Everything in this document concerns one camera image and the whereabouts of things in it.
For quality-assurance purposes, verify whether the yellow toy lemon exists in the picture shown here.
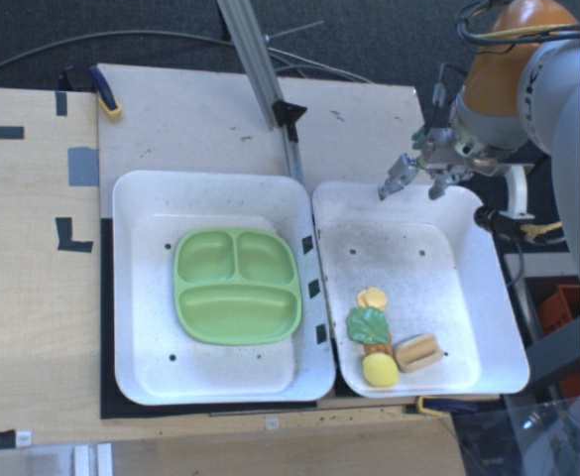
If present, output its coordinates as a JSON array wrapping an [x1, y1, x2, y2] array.
[[361, 352, 401, 388]]

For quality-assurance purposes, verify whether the yellow toy biscuit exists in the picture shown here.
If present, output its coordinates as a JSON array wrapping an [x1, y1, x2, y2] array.
[[356, 287, 388, 312]]

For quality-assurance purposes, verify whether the black cylinder on white bracket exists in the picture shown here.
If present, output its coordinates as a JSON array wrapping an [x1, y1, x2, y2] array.
[[473, 164, 537, 243]]

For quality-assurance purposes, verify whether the green divided plate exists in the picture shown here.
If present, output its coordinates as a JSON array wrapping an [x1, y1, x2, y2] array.
[[173, 226, 303, 347]]

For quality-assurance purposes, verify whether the white plastic tray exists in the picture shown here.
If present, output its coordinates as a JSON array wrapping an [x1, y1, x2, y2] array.
[[311, 179, 531, 400], [112, 169, 337, 407]]

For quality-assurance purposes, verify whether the green toy lettuce leaf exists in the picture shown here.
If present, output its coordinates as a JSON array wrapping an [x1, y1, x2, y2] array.
[[345, 305, 392, 346]]

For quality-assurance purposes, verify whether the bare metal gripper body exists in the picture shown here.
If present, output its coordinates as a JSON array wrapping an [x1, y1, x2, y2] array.
[[416, 126, 513, 183]]

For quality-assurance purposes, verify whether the orange toy carrot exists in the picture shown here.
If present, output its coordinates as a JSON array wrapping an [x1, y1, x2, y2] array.
[[363, 333, 395, 358]]

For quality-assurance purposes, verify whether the tan toy bread bun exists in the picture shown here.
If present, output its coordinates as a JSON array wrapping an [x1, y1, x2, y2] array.
[[393, 332, 446, 374]]

